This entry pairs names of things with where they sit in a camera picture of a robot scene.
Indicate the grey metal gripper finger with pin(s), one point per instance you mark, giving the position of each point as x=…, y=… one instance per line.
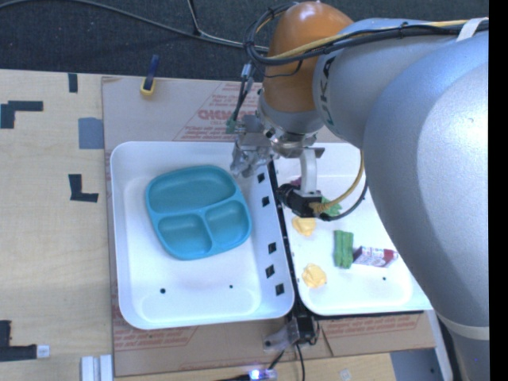
x=239, y=163
x=256, y=164

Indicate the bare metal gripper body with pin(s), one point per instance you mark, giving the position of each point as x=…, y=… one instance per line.
x=254, y=137

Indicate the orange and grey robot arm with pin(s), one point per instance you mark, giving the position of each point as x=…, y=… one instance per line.
x=416, y=141

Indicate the purple toy food piece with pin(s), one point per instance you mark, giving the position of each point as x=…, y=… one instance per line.
x=295, y=181

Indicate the blue divided plate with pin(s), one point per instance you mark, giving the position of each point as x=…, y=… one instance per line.
x=186, y=197

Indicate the yellow toy food piece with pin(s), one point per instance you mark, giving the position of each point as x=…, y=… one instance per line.
x=305, y=226
x=314, y=276

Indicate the green toy vegetable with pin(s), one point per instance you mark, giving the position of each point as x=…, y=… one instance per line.
x=332, y=208

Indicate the brown cardboard board red print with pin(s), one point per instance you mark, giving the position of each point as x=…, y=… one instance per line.
x=166, y=109

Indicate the green toy asparagus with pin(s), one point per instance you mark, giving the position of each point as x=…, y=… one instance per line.
x=343, y=248

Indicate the white plastic tray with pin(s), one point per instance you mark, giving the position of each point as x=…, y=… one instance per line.
x=357, y=292
x=190, y=292

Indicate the red and white packet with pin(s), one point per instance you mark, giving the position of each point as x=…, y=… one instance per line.
x=373, y=255

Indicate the black cylinder on white bracket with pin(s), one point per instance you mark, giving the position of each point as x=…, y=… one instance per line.
x=297, y=202

